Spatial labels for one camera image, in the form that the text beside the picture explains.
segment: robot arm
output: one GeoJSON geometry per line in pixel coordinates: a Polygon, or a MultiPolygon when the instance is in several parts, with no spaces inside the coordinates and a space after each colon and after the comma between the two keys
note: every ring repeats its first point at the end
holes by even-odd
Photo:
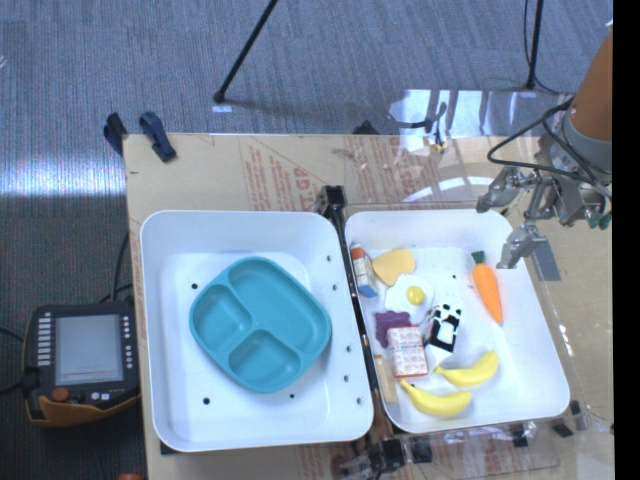
{"type": "Polygon", "coordinates": [[[612,196],[608,190],[612,170],[613,26],[591,63],[576,95],[494,147],[487,158],[505,166],[478,199],[476,211],[510,204],[521,191],[532,191],[524,222],[507,238],[497,268],[513,268],[521,257],[529,256],[546,238],[536,220],[557,218],[571,227],[586,220],[591,228],[606,229],[611,221],[612,196]],[[547,119],[563,111],[557,130],[547,119]],[[507,142],[542,123],[537,164],[500,161],[492,154],[507,142]],[[531,168],[525,176],[522,167],[531,168]]]}

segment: gray screen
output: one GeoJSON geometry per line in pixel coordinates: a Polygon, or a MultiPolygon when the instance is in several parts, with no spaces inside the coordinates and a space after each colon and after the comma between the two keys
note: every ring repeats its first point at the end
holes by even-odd
{"type": "Polygon", "coordinates": [[[56,320],[56,385],[123,380],[118,315],[56,320]]]}

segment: fried egg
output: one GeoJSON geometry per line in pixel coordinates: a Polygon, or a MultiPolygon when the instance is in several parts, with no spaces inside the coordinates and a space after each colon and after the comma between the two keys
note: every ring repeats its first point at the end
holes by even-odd
{"type": "Polygon", "coordinates": [[[433,305],[433,286],[417,274],[401,274],[396,283],[387,289],[384,307],[393,311],[406,311],[412,325],[424,320],[433,305]]]}

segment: orange carrot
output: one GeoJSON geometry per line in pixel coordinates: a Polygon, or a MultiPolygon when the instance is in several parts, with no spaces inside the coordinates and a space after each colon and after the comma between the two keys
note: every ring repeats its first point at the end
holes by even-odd
{"type": "Polygon", "coordinates": [[[473,267],[473,280],[480,294],[480,298],[491,313],[491,316],[502,323],[502,304],[498,290],[498,279],[493,269],[484,262],[484,251],[472,252],[471,256],[476,262],[473,267]]]}

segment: table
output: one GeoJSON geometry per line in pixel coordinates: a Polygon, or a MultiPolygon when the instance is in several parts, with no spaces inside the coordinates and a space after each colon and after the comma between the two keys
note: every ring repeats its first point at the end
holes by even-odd
{"type": "MultiPolygon", "coordinates": [[[[486,153],[502,138],[460,137],[448,141],[444,150],[425,140],[423,148],[409,150],[401,136],[168,137],[177,156],[166,163],[152,151],[149,137],[127,135],[123,140],[149,478],[343,478],[339,464],[363,451],[364,440],[199,454],[161,452],[151,418],[141,226],[163,209],[309,211],[327,185],[344,187],[347,213],[397,205],[473,208],[500,170],[486,160],[486,153]]],[[[537,149],[536,138],[521,138],[502,155],[531,159],[537,149]]],[[[521,221],[517,210],[508,216],[514,227],[521,221]]],[[[458,433],[457,444],[451,435],[434,435],[431,462],[407,464],[388,478],[499,473],[507,478],[614,477],[611,226],[601,231],[585,222],[563,228],[544,221],[539,229],[549,238],[561,280],[538,280],[533,259],[525,261],[581,412],[561,421],[531,422],[526,447],[490,434],[484,438],[474,429],[458,433]]]]}

